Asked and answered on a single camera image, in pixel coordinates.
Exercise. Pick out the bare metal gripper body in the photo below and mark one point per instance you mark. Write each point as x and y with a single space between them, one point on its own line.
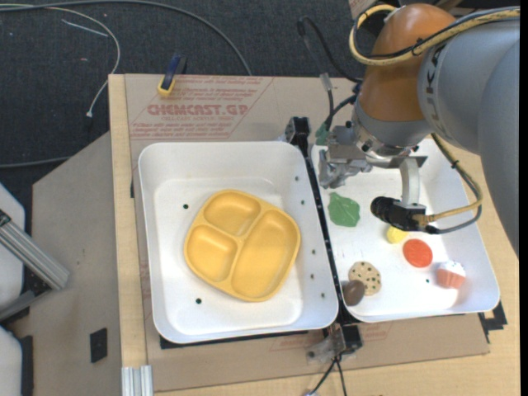
348 144

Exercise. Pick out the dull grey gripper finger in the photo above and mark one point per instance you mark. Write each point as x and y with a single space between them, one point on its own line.
323 173
348 171

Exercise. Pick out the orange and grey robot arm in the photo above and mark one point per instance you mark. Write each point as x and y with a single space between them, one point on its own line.
466 81

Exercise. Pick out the green lettuce leaf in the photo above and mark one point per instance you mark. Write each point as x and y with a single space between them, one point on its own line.
343 210

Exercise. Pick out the thin black rod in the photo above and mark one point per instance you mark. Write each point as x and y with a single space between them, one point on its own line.
326 237

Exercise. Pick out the small yellow toy food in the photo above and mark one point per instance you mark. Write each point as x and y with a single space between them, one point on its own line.
395 235

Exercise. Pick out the chocolate chip biscuit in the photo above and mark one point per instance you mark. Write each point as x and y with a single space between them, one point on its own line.
367 274

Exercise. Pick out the orange round slice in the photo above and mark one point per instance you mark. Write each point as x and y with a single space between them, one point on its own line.
417 253

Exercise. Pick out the yellow divided plate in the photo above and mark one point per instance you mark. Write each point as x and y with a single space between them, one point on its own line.
243 246

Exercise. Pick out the brown cardboard board red print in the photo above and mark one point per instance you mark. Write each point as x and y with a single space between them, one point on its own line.
231 109

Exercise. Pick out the brown chocolate egg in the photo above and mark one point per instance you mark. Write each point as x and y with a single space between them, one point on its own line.
354 293

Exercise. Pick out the white plastic tray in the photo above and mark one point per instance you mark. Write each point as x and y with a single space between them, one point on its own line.
173 237
404 295

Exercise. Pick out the pink cupcake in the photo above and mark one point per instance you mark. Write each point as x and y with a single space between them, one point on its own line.
450 276

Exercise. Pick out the black cylinder on white bracket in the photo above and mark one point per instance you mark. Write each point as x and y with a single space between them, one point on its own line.
396 213

